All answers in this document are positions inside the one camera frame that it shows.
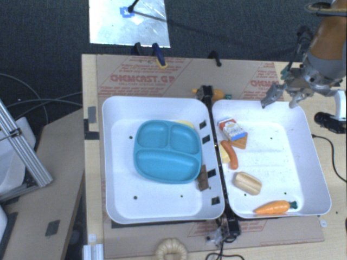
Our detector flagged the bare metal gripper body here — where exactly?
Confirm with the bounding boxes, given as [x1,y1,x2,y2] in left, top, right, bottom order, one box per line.
[282,66,331,96]

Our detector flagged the yellow orange toy food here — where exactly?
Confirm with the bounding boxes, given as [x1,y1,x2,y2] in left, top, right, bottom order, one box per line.
[191,88,226,101]

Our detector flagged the orange and white small carton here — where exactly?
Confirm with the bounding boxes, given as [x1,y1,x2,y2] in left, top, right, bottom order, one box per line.
[217,117,247,142]

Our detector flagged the orange pizza slice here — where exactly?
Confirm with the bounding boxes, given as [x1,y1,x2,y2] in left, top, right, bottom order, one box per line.
[230,133,248,150]

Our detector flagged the white plastic tray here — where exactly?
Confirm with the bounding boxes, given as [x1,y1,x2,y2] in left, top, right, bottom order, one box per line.
[101,95,226,225]
[211,99,332,219]

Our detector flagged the orange sausage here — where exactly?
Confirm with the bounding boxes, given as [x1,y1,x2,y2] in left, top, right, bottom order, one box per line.
[220,140,239,171]

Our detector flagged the thin black rod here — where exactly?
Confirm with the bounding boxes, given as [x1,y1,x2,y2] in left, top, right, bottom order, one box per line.
[205,98,232,219]

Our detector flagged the yellow cheese wedge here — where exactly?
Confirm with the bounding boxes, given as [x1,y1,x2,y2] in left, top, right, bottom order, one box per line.
[218,144,232,164]

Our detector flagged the tan bread roll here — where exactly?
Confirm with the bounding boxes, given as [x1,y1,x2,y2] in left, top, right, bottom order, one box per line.
[233,171,263,196]

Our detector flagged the brown chocolate bar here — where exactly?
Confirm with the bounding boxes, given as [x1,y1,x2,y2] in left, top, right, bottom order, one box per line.
[197,164,210,192]

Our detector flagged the orange carrot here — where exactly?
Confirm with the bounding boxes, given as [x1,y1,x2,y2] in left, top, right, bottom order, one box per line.
[254,199,298,215]

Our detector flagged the blue divided plate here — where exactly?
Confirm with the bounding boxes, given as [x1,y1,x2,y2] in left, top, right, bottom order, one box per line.
[132,119,204,185]

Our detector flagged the brown cardboard board, red print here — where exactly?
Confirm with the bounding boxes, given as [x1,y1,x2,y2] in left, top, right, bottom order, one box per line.
[95,54,325,253]

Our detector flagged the beige doughnut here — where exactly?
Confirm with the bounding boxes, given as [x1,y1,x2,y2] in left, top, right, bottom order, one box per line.
[155,237,188,260]

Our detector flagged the black cylinder on white bracket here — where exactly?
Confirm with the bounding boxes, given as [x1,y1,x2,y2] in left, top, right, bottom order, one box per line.
[314,89,347,134]

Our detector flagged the black block with thin wires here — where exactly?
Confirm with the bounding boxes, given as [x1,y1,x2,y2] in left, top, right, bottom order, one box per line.
[223,214,242,240]
[197,84,214,101]

